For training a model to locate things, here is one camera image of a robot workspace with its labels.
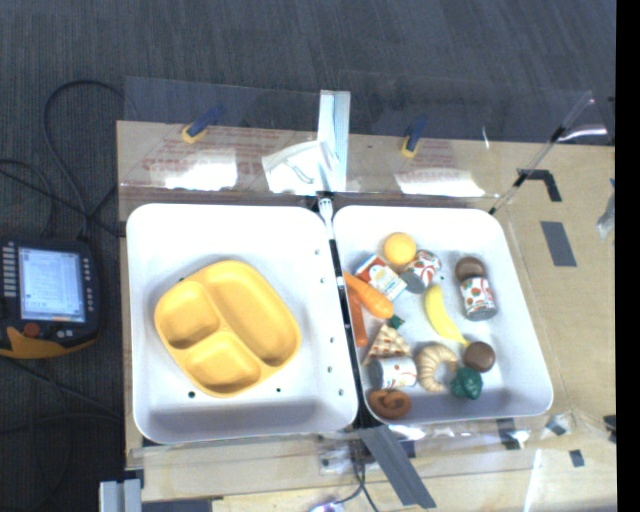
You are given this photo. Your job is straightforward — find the orange carrot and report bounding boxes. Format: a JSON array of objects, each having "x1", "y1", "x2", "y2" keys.
[{"x1": 342, "y1": 271, "x2": 405, "y2": 330}]

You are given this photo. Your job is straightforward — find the orange and white carton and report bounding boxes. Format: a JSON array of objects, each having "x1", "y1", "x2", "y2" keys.
[{"x1": 354, "y1": 253, "x2": 409, "y2": 302}]

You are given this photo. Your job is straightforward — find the yellow round toy fruit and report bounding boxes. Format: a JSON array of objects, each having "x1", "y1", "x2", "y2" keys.
[{"x1": 382, "y1": 232, "x2": 418, "y2": 267}]

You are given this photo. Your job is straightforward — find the red and white small can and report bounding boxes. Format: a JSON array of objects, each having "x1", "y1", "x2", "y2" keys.
[
  {"x1": 399, "y1": 249, "x2": 443, "y2": 295},
  {"x1": 459, "y1": 276, "x2": 499, "y2": 322},
  {"x1": 368, "y1": 355, "x2": 418, "y2": 391}
]

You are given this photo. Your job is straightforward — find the pizza slice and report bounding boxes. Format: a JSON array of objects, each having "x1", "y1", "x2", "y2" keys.
[{"x1": 361, "y1": 322, "x2": 413, "y2": 367}]

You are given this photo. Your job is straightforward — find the yellow divided plate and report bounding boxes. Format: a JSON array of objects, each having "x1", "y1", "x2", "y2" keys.
[{"x1": 153, "y1": 259, "x2": 303, "y2": 400}]

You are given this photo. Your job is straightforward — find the yellow banana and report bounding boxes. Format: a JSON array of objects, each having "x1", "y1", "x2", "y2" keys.
[{"x1": 423, "y1": 283, "x2": 471, "y2": 348}]

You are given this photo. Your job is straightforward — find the tan croissant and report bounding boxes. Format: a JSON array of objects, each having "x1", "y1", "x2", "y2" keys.
[{"x1": 414, "y1": 342, "x2": 460, "y2": 394}]

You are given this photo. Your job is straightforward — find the white plastic tray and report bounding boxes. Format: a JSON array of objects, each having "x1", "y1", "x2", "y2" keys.
[
  {"x1": 125, "y1": 202, "x2": 360, "y2": 446},
  {"x1": 331, "y1": 204, "x2": 555, "y2": 427}
]

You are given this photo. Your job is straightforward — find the brown pretzel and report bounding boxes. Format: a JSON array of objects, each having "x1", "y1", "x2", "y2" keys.
[{"x1": 368, "y1": 388, "x2": 413, "y2": 421}]

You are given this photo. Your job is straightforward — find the brown round biscuit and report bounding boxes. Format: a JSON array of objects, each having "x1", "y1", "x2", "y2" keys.
[{"x1": 462, "y1": 341, "x2": 497, "y2": 374}]

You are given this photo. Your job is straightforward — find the green broccoli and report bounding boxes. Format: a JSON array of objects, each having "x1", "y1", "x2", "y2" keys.
[{"x1": 449, "y1": 367, "x2": 485, "y2": 401}]

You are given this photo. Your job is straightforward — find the brown cardboard board red print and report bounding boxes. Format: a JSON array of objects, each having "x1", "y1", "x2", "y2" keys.
[{"x1": 115, "y1": 120, "x2": 617, "y2": 503}]

